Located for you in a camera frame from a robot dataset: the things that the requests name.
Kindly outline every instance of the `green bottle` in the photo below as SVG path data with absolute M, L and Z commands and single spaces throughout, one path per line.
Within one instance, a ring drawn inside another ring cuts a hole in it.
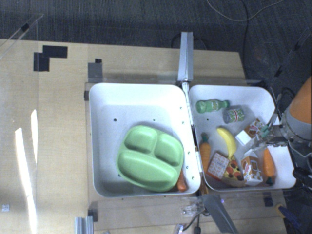
M 220 110 L 221 108 L 227 108 L 230 106 L 228 100 L 220 101 L 218 99 L 210 99 L 210 100 L 200 100 L 196 103 L 196 110 L 200 114 L 205 112 L 215 112 Z

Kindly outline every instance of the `orange carrot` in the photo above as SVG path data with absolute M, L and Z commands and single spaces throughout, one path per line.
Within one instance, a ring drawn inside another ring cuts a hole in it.
M 183 175 L 183 170 L 182 169 L 181 169 L 181 172 L 180 172 L 180 176 L 179 176 L 179 178 L 177 180 L 176 186 L 177 186 L 177 189 L 180 192 L 185 192 L 186 189 L 187 189 L 185 181 L 184 181 L 184 175 Z
M 199 145 L 199 152 L 201 157 L 201 163 L 203 164 L 204 173 L 207 172 L 209 166 L 211 147 L 208 144 L 207 135 L 202 134 L 203 142 Z
M 275 174 L 275 166 L 268 148 L 263 151 L 263 173 L 268 177 L 267 184 L 272 184 L 272 177 Z

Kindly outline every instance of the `toy kitchen sink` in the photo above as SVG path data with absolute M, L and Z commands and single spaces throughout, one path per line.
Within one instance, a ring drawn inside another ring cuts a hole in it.
M 295 184 L 292 175 L 293 164 L 287 147 L 269 147 L 277 174 L 274 185 L 270 187 L 230 187 L 207 174 L 202 176 L 200 154 L 195 147 L 200 143 L 202 133 L 209 137 L 210 160 L 216 152 L 226 155 L 226 144 L 216 132 L 216 128 L 225 127 L 236 135 L 256 118 L 267 123 L 275 105 L 270 93 L 259 87 L 208 84 L 192 86 L 193 44 L 187 44 L 187 41 L 193 41 L 188 40 L 189 37 L 189 33 L 186 33 L 181 39 L 176 85 L 92 81 L 86 84 L 90 211 L 99 210 L 104 205 L 113 207 L 113 204 L 120 208 L 131 208 L 138 204 L 138 197 L 139 205 L 149 205 L 156 211 L 157 205 L 168 204 L 168 201 L 164 201 L 168 198 L 174 203 L 175 200 L 179 202 L 181 199 L 177 196 L 194 195 L 200 188 L 202 178 L 205 184 L 217 193 L 264 192 L 290 188 Z M 231 105 L 240 105 L 247 112 L 245 120 L 225 124 L 221 110 L 198 113 L 195 108 L 196 102 L 209 99 L 228 100 Z M 184 152 L 182 171 L 187 184 L 186 191 L 180 192 L 176 187 L 165 192 L 146 190 L 130 183 L 119 174 L 116 164 L 118 151 L 127 132 L 136 126 L 155 128 L 180 141 Z M 238 141 L 236 144 L 235 157 L 241 160 L 246 150 Z M 105 213 L 98 214 L 101 215 L 99 217 L 105 218 Z

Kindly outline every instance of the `wooden table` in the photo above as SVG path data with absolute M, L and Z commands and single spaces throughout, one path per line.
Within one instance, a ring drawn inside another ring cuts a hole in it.
M 49 72 L 32 72 L 33 53 L 42 52 L 43 45 L 67 46 L 68 57 L 50 58 Z M 19 118 L 18 123 L 9 122 L 10 128 L 7 128 L 8 122 L 0 122 L 2 133 L 6 131 L 8 137 L 8 143 L 0 149 L 0 157 L 3 157 L 0 160 L 0 203 L 10 204 L 9 212 L 0 213 L 1 233 L 31 233 L 17 159 L 8 153 L 15 149 L 12 133 L 21 126 L 29 128 L 25 115 L 30 115 L 34 106 L 38 110 L 39 124 L 38 164 L 36 166 L 29 155 L 27 161 L 30 160 L 28 167 L 34 181 L 38 233 L 74 233 L 75 217 L 86 217 L 88 181 L 92 178 L 88 178 L 83 95 L 88 80 L 87 65 L 95 59 L 102 60 L 107 78 L 120 74 L 126 80 L 137 79 L 137 74 L 140 74 L 139 78 L 158 78 L 163 74 L 174 77 L 179 50 L 20 41 L 0 60 L 0 72 L 6 74 L 1 80 L 1 88 L 6 94 L 4 99 L 1 95 L 2 99 L 6 103 L 11 100 L 13 107 L 20 108 L 2 109 L 1 112 L 6 118 Z M 245 79 L 239 54 L 233 52 L 194 51 L 194 73 L 195 79 L 210 79 L 212 83 L 220 83 L 226 78 L 226 83 L 243 84 Z M 31 139 L 27 134 L 25 131 L 26 147 Z M 249 195 L 222 195 L 240 233 L 286 233 L 284 222 L 274 207 L 264 206 L 262 194 Z M 272 193 L 272 198 L 274 204 L 285 204 L 281 191 Z M 190 221 L 190 218 L 182 218 L 179 207 L 173 209 L 174 205 L 183 205 L 179 197 L 165 198 L 162 205 L 156 206 L 155 199 L 145 199 L 145 205 L 139 200 L 139 207 L 131 201 L 127 209 L 122 199 L 103 200 L 100 204 L 107 212 L 107 218 L 95 223 L 95 233 L 109 229 L 111 234 L 171 234 L 177 223 Z M 142 213 L 146 213 L 144 219 L 139 218 Z M 211 217 L 202 217 L 200 226 L 202 233 L 219 233 Z

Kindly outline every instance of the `yellow banana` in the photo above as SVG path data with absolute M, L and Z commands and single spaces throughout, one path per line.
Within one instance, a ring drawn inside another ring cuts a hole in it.
M 216 129 L 221 137 L 225 140 L 225 143 L 228 147 L 229 159 L 232 158 L 233 154 L 236 152 L 236 143 L 234 136 L 225 128 L 219 127 Z

